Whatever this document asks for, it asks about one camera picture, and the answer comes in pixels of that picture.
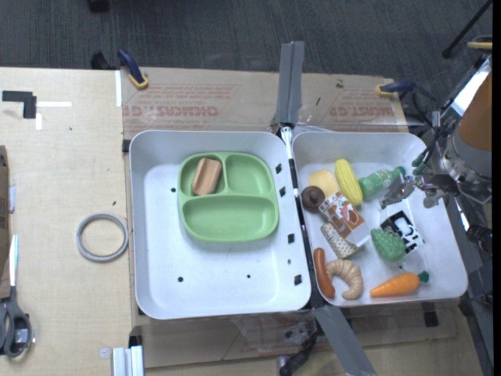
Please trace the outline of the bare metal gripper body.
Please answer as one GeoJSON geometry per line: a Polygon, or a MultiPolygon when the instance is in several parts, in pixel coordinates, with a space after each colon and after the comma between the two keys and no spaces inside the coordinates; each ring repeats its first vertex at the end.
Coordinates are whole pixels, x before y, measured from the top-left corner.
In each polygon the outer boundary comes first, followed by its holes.
{"type": "Polygon", "coordinates": [[[462,161],[435,158],[415,167],[415,184],[426,192],[442,192],[457,197],[463,195],[479,204],[492,199],[492,182],[479,175],[462,161]]]}

